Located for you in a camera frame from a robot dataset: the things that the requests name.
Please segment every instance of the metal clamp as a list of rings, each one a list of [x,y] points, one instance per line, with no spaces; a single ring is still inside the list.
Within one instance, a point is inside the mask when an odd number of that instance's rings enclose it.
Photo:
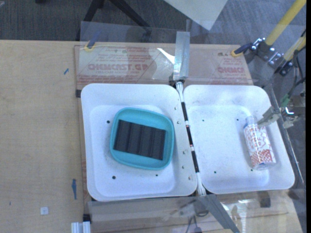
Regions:
[[[263,118],[258,121],[258,127],[267,126],[281,117],[279,110],[274,109],[272,106],[262,115]]]

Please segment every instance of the yellow pole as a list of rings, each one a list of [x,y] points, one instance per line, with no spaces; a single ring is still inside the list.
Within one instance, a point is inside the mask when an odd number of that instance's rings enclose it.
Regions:
[[[300,37],[283,55],[283,58],[286,61],[290,61],[293,58],[295,50],[301,50],[306,45],[307,34],[305,33],[302,37]]]
[[[272,46],[276,39],[285,30],[288,24],[294,19],[302,7],[306,4],[307,0],[296,0],[282,19],[278,22],[276,27],[272,30],[269,36],[266,38],[265,43],[268,46]]]

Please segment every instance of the blue mark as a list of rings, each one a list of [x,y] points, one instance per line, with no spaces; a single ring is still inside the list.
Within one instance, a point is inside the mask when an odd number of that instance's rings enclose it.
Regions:
[[[73,194],[74,194],[74,199],[77,199],[77,184],[76,184],[76,180],[72,179],[72,184],[71,184],[72,190],[73,190]]]

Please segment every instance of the yellow handle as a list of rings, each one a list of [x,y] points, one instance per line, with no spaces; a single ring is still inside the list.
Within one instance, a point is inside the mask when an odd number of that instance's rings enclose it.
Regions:
[[[290,61],[293,58],[295,50],[301,50],[306,45],[307,33],[300,37],[283,55],[286,61]]]
[[[272,46],[276,39],[285,30],[288,24],[294,19],[302,7],[306,4],[307,0],[296,0],[286,14],[282,17],[280,22],[276,25],[270,35],[266,38],[265,42],[268,46]]]
[[[89,48],[89,47],[88,47],[89,42],[90,42],[90,41],[88,41],[88,42],[86,43],[86,45],[84,46],[84,50],[85,50],[86,52],[91,52],[91,51],[93,51],[93,49],[94,49],[94,47],[95,47],[95,44],[94,44],[91,48]]]
[[[234,51],[235,51],[235,50],[232,50],[232,51],[231,51],[232,57],[238,57],[238,56],[240,56],[240,55],[243,54],[243,52],[240,52],[240,53],[236,54]]]

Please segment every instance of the label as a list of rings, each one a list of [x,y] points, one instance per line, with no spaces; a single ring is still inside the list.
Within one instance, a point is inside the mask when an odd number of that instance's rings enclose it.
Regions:
[[[244,128],[244,136],[253,167],[259,164],[276,163],[271,143],[265,127],[250,124]]]

